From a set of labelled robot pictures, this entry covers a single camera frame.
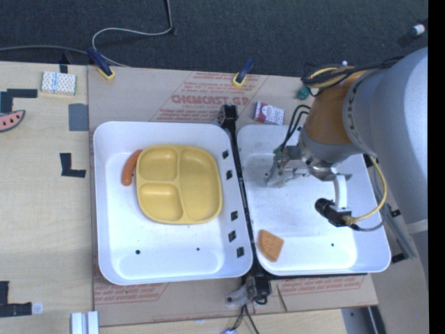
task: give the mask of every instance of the blue clamp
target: blue clamp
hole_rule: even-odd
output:
[[[243,69],[235,74],[235,77],[232,80],[232,84],[237,88],[241,88],[243,86],[245,80],[247,79],[247,75],[252,71],[254,66],[254,59],[250,57],[248,61],[245,63]]]
[[[105,79],[111,80],[115,77],[116,73],[110,68],[110,65],[105,61],[104,57],[102,57],[97,49],[90,47],[87,50],[87,54],[99,67],[97,68],[97,71]]]

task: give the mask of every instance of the black connector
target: black connector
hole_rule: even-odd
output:
[[[334,205],[334,202],[331,200],[327,200],[324,198],[320,198],[315,202],[315,209],[318,213],[323,215],[333,226],[347,226],[346,222],[344,221],[344,216],[350,216],[351,211],[346,210],[344,212],[338,212],[332,206]]]

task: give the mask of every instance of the cardboard box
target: cardboard box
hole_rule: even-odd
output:
[[[257,102],[292,111],[302,104],[296,95],[298,78],[251,75],[242,88],[232,85],[232,74],[148,70],[116,67],[107,81],[88,69],[90,140],[107,121],[214,122],[223,104],[238,107],[238,129],[255,121]],[[304,103],[310,105],[312,99]],[[284,123],[290,120],[284,117]],[[91,203],[95,227],[94,164],[90,144]],[[95,262],[94,301],[101,326],[233,317],[238,308],[225,305],[225,294],[238,289],[239,278],[151,285],[117,286],[106,281]],[[254,313],[283,313],[377,304],[371,277],[323,276],[273,280],[266,305]]]

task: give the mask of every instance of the wooden table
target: wooden table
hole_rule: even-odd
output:
[[[44,71],[58,65],[0,63],[0,90],[40,89]],[[69,333],[70,314],[93,310],[89,133],[71,132],[68,106],[88,103],[87,69],[77,76],[76,95],[39,93],[15,98],[25,109],[20,125],[0,133],[0,280],[8,280],[9,303],[42,303],[43,313],[0,318],[0,333]],[[62,177],[60,153],[86,177]],[[101,333],[215,333],[233,318],[101,328]],[[344,334],[341,310],[254,317],[260,333]],[[239,333],[253,333],[248,320]]]

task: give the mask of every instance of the white cable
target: white cable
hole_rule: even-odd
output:
[[[172,14],[170,12],[170,0],[165,0],[165,1],[167,3],[167,15],[168,15],[168,23],[169,23],[169,27],[165,31],[158,32],[158,33],[149,33],[149,32],[142,32],[142,31],[135,31],[135,30],[131,30],[131,29],[121,29],[120,27],[108,27],[108,28],[102,29],[94,34],[94,36],[92,37],[92,41],[91,41],[92,47],[94,49],[97,49],[96,48],[96,38],[98,35],[102,34],[103,32],[106,32],[106,31],[127,32],[127,33],[133,33],[136,35],[144,35],[144,36],[149,36],[149,37],[162,36],[162,35],[166,35],[167,33],[171,32],[173,30],[173,21],[172,21]],[[113,65],[119,65],[120,67],[129,67],[128,65],[121,64],[119,62],[114,61],[113,59],[111,59],[109,57],[106,57],[102,53],[101,53],[101,55],[102,55],[102,57],[104,57],[105,61],[107,61]]]

